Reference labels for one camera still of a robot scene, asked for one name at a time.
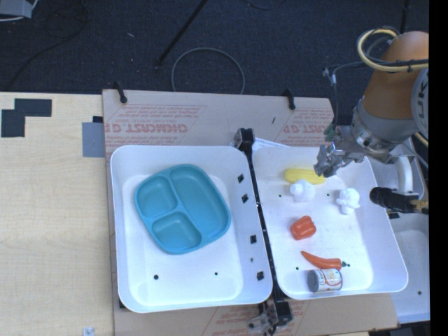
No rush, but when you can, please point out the brown cardboard board red print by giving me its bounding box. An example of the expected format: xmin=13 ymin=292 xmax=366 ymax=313
xmin=101 ymin=88 xmax=400 ymax=336

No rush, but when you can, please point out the blue divided plate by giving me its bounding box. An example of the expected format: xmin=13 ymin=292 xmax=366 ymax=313
xmin=133 ymin=163 xmax=232 ymax=256

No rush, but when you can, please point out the small white can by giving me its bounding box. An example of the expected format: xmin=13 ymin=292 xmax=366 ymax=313
xmin=307 ymin=267 xmax=344 ymax=293

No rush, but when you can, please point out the yellow corn cob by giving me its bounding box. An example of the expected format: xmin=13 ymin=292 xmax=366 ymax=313
xmin=283 ymin=167 xmax=327 ymax=186

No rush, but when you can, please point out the white plastic tray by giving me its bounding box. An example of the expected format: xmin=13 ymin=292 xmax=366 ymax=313
xmin=110 ymin=144 xmax=274 ymax=314
xmin=252 ymin=145 xmax=410 ymax=302

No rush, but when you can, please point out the orange chili pepper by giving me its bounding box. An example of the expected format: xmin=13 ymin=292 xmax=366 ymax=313
xmin=300 ymin=250 xmax=348 ymax=270

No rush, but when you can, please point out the black block with thin wires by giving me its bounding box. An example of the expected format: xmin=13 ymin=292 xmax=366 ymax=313
xmin=233 ymin=127 xmax=255 ymax=151
xmin=272 ymin=300 xmax=295 ymax=328

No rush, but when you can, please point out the white toy cauliflower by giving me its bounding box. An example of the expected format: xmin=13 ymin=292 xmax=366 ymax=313
xmin=335 ymin=187 xmax=361 ymax=216
xmin=288 ymin=178 xmax=317 ymax=203

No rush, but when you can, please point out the white paper slip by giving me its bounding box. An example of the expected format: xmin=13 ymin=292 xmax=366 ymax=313
xmin=253 ymin=137 xmax=291 ymax=150

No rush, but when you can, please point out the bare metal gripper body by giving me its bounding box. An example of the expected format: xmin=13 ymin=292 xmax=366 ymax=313
xmin=333 ymin=130 xmax=399 ymax=165

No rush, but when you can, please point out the thin black rod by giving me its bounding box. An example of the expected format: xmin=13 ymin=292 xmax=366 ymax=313
xmin=244 ymin=141 xmax=283 ymax=305

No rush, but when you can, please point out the black cylinder on white bracket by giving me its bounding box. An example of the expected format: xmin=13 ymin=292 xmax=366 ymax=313
xmin=369 ymin=155 xmax=423 ymax=215

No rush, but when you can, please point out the orange bell pepper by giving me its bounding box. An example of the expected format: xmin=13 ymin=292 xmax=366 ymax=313
xmin=289 ymin=215 xmax=318 ymax=242

